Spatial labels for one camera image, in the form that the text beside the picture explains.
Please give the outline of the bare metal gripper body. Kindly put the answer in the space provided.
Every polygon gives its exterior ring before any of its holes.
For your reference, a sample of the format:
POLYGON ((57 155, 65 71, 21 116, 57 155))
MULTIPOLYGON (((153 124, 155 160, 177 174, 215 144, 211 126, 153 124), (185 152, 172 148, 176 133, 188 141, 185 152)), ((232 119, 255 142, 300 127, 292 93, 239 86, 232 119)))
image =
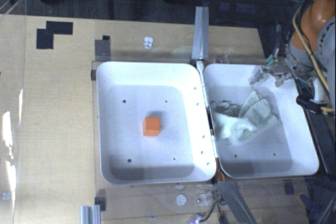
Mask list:
POLYGON ((292 58, 277 58, 266 65, 267 72, 277 79, 310 79, 312 68, 292 58))

